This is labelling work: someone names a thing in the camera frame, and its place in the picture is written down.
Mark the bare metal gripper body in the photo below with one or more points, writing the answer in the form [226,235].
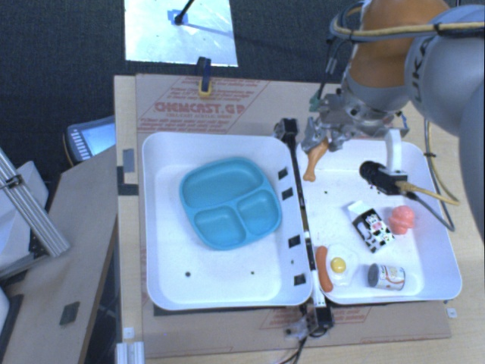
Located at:
[350,114]

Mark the small white can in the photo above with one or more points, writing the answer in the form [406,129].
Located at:
[388,277]

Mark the white toy fried egg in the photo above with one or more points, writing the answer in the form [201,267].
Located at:
[341,267]

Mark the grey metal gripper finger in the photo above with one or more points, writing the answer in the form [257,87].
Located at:
[341,139]
[313,133]

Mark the white plastic tray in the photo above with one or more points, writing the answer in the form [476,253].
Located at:
[417,256]
[227,279]

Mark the orange toy sausage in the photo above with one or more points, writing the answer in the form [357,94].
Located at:
[324,269]

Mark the pink toy ice cream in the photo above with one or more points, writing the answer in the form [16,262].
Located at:
[401,220]

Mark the cow print milk carton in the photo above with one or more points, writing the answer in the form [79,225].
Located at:
[373,228]

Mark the tan toy chicken drumstick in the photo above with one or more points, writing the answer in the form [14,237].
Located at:
[314,162]

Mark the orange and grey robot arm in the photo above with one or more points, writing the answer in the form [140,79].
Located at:
[439,74]

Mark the thin black and white rod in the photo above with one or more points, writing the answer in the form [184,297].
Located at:
[302,203]

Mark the black cylinder on white bracket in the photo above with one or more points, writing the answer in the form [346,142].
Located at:
[382,176]

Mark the blue divided plate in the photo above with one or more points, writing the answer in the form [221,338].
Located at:
[227,203]

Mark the brown cardboard board red print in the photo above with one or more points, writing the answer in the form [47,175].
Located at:
[242,104]

